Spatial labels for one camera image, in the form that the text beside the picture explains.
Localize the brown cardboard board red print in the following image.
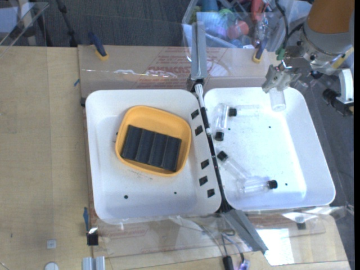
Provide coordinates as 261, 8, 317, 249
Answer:
76, 44, 327, 259

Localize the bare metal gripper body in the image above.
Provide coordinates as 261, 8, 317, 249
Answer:
283, 45, 354, 74

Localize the thin black and white rod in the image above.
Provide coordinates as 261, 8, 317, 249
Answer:
193, 83, 229, 211

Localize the black cylinder on white bracket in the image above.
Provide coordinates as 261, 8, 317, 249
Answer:
322, 67, 354, 117

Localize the white plastic tray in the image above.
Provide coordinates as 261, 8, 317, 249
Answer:
84, 88, 223, 221
202, 87, 336, 212

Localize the black ribbed rack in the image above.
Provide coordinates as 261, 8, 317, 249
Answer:
120, 124, 183, 172

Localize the yellow plate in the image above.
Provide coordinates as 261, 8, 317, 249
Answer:
114, 105, 193, 178

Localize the clear plastic bottle black cap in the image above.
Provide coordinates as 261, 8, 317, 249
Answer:
238, 178, 278, 195
218, 103, 238, 118
212, 105, 226, 142
217, 150, 249, 180

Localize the clear plastic storage bin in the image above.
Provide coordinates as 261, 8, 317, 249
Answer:
181, 0, 313, 51

